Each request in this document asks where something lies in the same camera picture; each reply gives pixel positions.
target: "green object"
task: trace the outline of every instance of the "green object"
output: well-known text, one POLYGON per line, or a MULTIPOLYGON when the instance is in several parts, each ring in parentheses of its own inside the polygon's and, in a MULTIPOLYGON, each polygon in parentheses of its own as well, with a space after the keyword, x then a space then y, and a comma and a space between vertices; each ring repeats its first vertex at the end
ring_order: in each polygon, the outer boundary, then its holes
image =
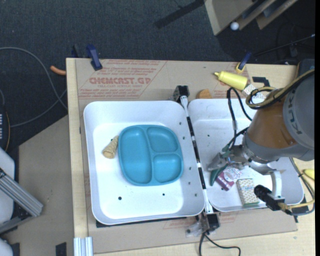
POLYGON ((227 164, 221 168, 215 169, 211 172, 210 175, 210 185, 213 186, 215 180, 217 179, 217 177, 220 175, 220 173, 223 172, 223 170, 227 167, 227 164))

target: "beige sponge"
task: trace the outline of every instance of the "beige sponge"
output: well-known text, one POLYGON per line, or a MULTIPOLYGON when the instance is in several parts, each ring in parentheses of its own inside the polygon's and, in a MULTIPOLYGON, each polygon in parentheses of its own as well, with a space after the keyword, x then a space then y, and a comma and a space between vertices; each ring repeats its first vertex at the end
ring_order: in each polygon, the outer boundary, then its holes
POLYGON ((112 159, 115 158, 117 147, 118 147, 119 136, 114 136, 110 143, 102 151, 103 155, 106 158, 112 159))

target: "wooden table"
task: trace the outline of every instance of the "wooden table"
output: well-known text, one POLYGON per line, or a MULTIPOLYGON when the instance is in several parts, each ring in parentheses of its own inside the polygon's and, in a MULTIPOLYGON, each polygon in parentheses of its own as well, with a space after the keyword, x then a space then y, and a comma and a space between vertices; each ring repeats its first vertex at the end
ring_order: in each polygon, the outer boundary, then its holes
MULTIPOLYGON (((82 139, 79 131, 81 126, 80 122, 80 108, 78 98, 78 85, 77 85, 77 65, 78 59, 67 58, 66 71, 67 71, 67 94, 68 94, 68 116, 69 116, 69 136, 70 136, 70 156, 71 156, 71 175, 72 175, 72 198, 73 198, 73 223, 74 223, 74 237, 86 238, 89 236, 87 205, 85 196, 85 178, 83 166, 83 152, 82 152, 82 139)), ((190 100, 196 97, 196 92, 200 89, 208 88, 208 80, 212 79, 212 84, 219 83, 213 72, 231 69, 234 67, 233 63, 223 62, 194 62, 194 61, 166 61, 164 65, 168 67, 177 67, 174 71, 173 84, 184 81, 183 77, 190 77, 193 81, 199 81, 203 87, 190 86, 190 100)), ((254 77, 266 77, 274 87, 286 86, 296 75, 296 66, 292 65, 258 65, 247 64, 246 75, 252 80, 254 77)), ((259 87, 261 84, 252 83, 254 86, 259 87)), ((215 89, 211 88, 213 97, 215 97, 215 89)), ((314 161, 302 162, 298 161, 301 169, 313 168, 314 161)), ((310 199, 307 190, 305 189, 307 201, 310 199)), ((284 255, 315 255, 315 213, 300 216, 297 223, 297 231, 259 235, 255 237, 240 237, 233 239, 219 240, 218 244, 222 246, 239 246, 242 255, 268 255, 278 256, 284 255)), ((108 256, 121 256, 121 255, 197 255, 198 243, 185 243, 170 246, 161 246, 153 248, 141 248, 128 251, 118 251, 109 253, 100 253, 97 255, 108 256)), ((237 255, 237 250, 223 250, 217 248, 208 242, 204 242, 202 253, 204 255, 237 255)))

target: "yellow marker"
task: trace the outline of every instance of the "yellow marker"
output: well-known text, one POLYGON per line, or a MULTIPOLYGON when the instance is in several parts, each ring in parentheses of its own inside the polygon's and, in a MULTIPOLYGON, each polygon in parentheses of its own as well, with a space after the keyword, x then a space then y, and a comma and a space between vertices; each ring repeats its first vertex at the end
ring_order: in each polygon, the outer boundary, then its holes
POLYGON ((226 71, 215 72, 214 74, 218 77, 219 81, 240 91, 242 91, 246 87, 248 82, 248 79, 245 76, 239 74, 234 74, 226 71))
POLYGON ((305 169, 303 172, 311 179, 315 179, 315 169, 305 169))

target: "white tray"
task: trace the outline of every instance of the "white tray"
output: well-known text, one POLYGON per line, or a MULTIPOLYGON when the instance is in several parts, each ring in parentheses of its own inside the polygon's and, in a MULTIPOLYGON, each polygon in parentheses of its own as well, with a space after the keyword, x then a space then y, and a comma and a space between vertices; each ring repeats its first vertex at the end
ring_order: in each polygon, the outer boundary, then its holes
POLYGON ((193 143, 183 107, 173 101, 97 101, 83 113, 94 217, 106 225, 195 216, 204 209, 193 143), (137 186, 122 174, 118 154, 103 156, 110 140, 133 125, 159 125, 178 137, 183 173, 177 181, 137 186))
MULTIPOLYGON (((239 132, 248 127, 250 121, 243 114, 238 99, 232 99, 231 102, 239 132)), ((245 104, 245 100, 243 100, 243 106, 248 115, 253 118, 256 111, 249 108, 245 104)), ((207 166, 234 136, 228 100, 195 99, 190 102, 188 111, 211 205, 221 212, 266 207, 263 201, 256 205, 243 206, 236 185, 233 185, 228 191, 223 190, 217 182, 210 186, 211 173, 207 170, 207 166)), ((236 145, 240 144, 242 136, 239 136, 236 142, 236 145)), ((283 170, 281 172, 282 196, 285 197, 286 204, 295 205, 300 203, 304 197, 304 191, 290 160, 283 157, 277 162, 270 163, 269 166, 273 169, 283 170)), ((270 175, 262 175, 249 167, 241 170, 241 172, 243 173, 240 177, 241 179, 252 178, 255 186, 263 185, 272 190, 273 185, 270 175)))

